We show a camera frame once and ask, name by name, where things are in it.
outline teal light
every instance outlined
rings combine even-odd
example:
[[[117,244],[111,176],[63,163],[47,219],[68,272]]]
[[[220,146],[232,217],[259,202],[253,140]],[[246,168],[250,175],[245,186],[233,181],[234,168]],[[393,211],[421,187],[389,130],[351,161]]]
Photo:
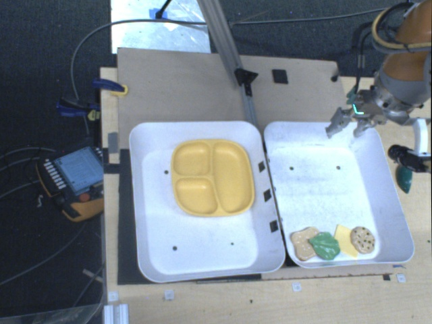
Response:
[[[356,107],[356,105],[355,105],[354,103],[352,104],[352,108],[353,108],[355,114],[358,114],[358,115],[363,115],[363,114],[365,114],[365,113],[362,112],[362,111],[358,111],[358,110],[357,110],[357,107]]]

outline yellow compartment plate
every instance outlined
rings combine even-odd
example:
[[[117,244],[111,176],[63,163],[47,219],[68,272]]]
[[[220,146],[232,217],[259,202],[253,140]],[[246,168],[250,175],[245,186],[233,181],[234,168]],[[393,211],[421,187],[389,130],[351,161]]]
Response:
[[[247,152],[224,139],[183,142],[171,158],[175,200],[191,215],[237,215],[254,202],[254,181]]]

